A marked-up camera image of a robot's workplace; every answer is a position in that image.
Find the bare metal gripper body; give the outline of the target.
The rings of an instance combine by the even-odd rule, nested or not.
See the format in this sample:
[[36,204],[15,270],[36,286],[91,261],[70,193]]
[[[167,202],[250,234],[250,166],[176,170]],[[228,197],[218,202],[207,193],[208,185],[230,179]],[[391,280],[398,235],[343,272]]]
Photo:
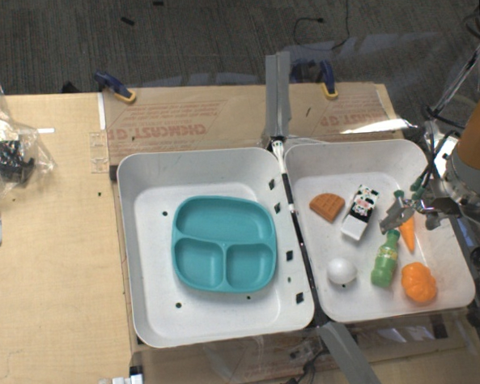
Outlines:
[[432,178],[418,201],[418,212],[438,211],[441,221],[464,217],[480,225],[480,193],[463,181]]

